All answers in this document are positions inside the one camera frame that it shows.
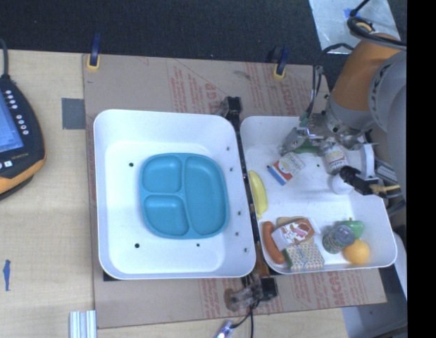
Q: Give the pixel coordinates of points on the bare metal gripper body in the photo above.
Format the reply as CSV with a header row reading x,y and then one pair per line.
x,y
323,127

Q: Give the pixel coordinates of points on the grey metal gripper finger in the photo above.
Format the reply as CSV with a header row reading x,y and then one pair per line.
x,y
351,141
293,141

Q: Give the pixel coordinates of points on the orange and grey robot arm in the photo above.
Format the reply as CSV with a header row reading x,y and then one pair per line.
x,y
358,79

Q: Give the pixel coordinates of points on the green toy vegetable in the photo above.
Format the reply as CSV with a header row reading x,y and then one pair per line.
x,y
307,148

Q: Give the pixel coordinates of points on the small bottle with yellow label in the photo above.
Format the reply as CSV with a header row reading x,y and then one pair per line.
x,y
335,160

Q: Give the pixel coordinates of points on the white red and blue carton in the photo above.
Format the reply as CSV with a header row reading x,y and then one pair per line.
x,y
284,169

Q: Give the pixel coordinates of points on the white egg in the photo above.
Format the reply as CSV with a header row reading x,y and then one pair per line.
x,y
340,186

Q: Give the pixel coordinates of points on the thin black and white rod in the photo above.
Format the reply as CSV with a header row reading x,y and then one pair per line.
x,y
246,174

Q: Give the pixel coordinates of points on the white plastic tray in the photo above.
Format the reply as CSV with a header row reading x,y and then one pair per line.
x,y
309,199
119,259

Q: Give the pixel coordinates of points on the yellow banana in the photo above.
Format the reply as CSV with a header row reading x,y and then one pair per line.
x,y
259,192

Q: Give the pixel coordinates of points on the green apple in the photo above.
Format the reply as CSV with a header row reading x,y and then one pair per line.
x,y
356,226

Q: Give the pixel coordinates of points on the white carton with pink print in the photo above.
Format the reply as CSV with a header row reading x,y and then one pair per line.
x,y
293,232

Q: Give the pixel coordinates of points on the green can with silver lid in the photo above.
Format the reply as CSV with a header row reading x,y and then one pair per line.
x,y
337,239

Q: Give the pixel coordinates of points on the orange sausage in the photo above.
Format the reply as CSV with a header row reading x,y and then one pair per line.
x,y
272,243

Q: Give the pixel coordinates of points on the blue divided plate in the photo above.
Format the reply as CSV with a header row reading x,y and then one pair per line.
x,y
200,192

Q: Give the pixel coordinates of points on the orange fruit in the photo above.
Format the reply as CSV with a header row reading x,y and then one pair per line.
x,y
357,252

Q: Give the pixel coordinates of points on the yellow and green patterned packet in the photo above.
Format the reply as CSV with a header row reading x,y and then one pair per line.
x,y
305,257

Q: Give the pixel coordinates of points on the brown cardboard board red print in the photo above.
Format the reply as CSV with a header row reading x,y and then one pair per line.
x,y
140,83

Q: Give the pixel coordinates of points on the black cylinder on white bracket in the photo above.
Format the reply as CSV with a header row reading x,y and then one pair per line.
x,y
365,183

